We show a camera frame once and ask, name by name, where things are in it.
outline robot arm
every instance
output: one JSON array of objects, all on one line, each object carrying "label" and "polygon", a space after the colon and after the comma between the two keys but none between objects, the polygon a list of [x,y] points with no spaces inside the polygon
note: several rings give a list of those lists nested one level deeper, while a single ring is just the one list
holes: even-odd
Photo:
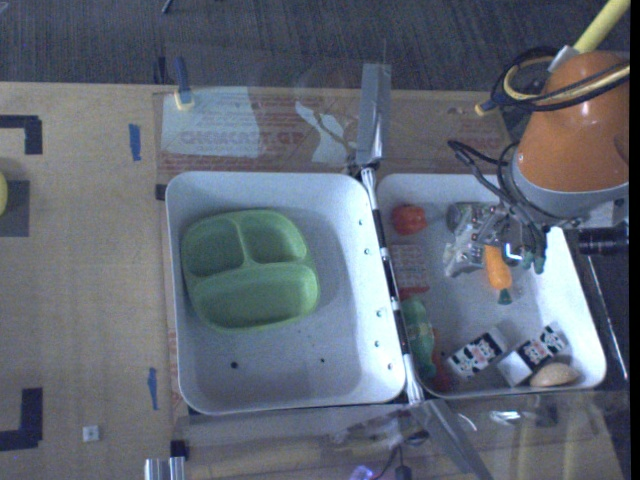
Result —
[{"label": "robot arm", "polygon": [[[586,241],[598,241],[591,250],[624,244],[620,234],[626,227],[618,225],[627,218],[629,196],[629,72],[628,61],[608,52],[575,55],[549,77],[535,102],[526,102],[539,111],[532,113],[520,142],[499,159],[449,143],[500,202],[450,208],[456,240],[446,256],[448,275],[481,267],[484,245],[501,246],[505,259],[541,273],[548,230],[589,229],[593,212],[607,206],[616,210],[605,226],[611,236],[599,227],[585,234]],[[473,156],[496,165],[497,186]]]}]

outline silver metal piece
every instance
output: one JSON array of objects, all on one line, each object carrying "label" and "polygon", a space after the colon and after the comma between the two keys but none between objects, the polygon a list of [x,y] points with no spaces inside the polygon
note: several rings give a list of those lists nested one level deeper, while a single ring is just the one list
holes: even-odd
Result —
[{"label": "silver metal piece", "polygon": [[407,385],[405,386],[405,392],[407,393],[409,405],[414,405],[424,401],[424,391],[422,391],[420,383],[416,380],[417,374],[413,366],[413,358],[411,357],[411,354],[404,354],[402,356],[402,361],[404,362],[404,369],[407,372]]},{"label": "silver metal piece", "polygon": [[511,252],[511,244],[507,242],[504,246],[504,253],[507,258],[511,258],[512,260],[522,260],[523,257],[520,254],[515,254]]},{"label": "silver metal piece", "polygon": [[362,184],[369,196],[371,210],[378,210],[378,198],[376,197],[376,171],[372,167],[365,167],[360,171]]},{"label": "silver metal piece", "polygon": [[382,158],[384,137],[391,126],[391,66],[365,64],[362,68],[360,121],[355,162],[369,165]]},{"label": "silver metal piece", "polygon": [[556,69],[558,69],[558,67],[560,67],[561,64],[564,64],[570,58],[575,57],[576,55],[579,55],[579,54],[580,52],[576,50],[573,46],[569,46],[569,45],[563,46],[560,49],[560,51],[556,54],[554,59],[551,61],[551,64],[549,64],[547,71],[549,71],[549,73],[553,73]]},{"label": "silver metal piece", "polygon": [[144,466],[145,480],[185,480],[184,457],[147,459]]},{"label": "silver metal piece", "polygon": [[518,411],[489,411],[489,418],[500,425],[513,427],[513,422],[520,421],[522,416]]}]

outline yellow object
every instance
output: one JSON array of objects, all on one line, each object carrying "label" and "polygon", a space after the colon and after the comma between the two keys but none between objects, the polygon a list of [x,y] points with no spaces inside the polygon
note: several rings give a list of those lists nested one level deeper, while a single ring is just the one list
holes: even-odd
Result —
[{"label": "yellow object", "polygon": [[512,278],[509,266],[502,259],[502,251],[492,245],[484,246],[485,268],[489,277],[489,284],[500,290],[500,304],[509,304],[511,297],[507,291],[511,288]]},{"label": "yellow object", "polygon": [[4,174],[0,172],[0,215],[7,209],[7,200],[9,199],[9,186]]},{"label": "yellow object", "polygon": [[522,69],[524,69],[525,67],[531,66],[533,64],[538,64],[538,63],[547,63],[552,60],[553,60],[553,57],[539,57],[537,59],[532,59],[530,61],[522,62],[520,64],[513,66],[511,69],[509,69],[509,71],[507,71],[507,74],[504,77],[504,82],[502,84],[502,88],[504,89],[504,92],[507,93],[509,96],[511,96],[515,100],[520,100],[520,101],[537,100],[537,104],[557,103],[557,102],[562,102],[569,99],[578,98],[586,94],[589,94],[595,90],[601,89],[603,87],[607,87],[608,85],[615,83],[618,80],[631,74],[631,65],[622,65],[620,68],[616,69],[612,73],[606,76],[603,76],[601,78],[598,78],[595,81],[591,81],[589,83],[578,83],[578,81],[576,81],[573,87],[568,87],[564,91],[559,91],[560,89],[559,87],[557,93],[550,94],[549,96],[545,96],[542,99],[540,99],[540,95],[538,94],[526,94],[526,93],[518,92],[511,85],[511,81],[514,79],[516,74]]},{"label": "yellow object", "polygon": [[631,0],[609,0],[573,47],[580,53],[595,50],[630,6]]},{"label": "yellow object", "polygon": [[573,382],[580,373],[564,363],[550,363],[543,366],[529,381],[529,385],[534,388],[548,388],[552,386],[562,386]]}]

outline tomato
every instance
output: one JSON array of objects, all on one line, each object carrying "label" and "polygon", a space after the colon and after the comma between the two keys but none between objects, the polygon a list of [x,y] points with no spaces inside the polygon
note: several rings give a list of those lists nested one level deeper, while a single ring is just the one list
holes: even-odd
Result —
[{"label": "tomato", "polygon": [[427,227],[427,218],[420,206],[402,204],[391,211],[391,223],[399,235],[413,235]]}]

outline orange carrot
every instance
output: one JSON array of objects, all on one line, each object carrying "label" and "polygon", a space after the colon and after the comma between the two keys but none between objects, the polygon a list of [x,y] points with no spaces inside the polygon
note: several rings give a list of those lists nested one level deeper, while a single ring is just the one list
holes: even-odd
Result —
[{"label": "orange carrot", "polygon": [[500,290],[500,304],[509,304],[511,296],[508,289],[511,288],[511,270],[502,259],[502,251],[498,247],[492,245],[484,246],[485,267],[489,284],[496,290]]}]

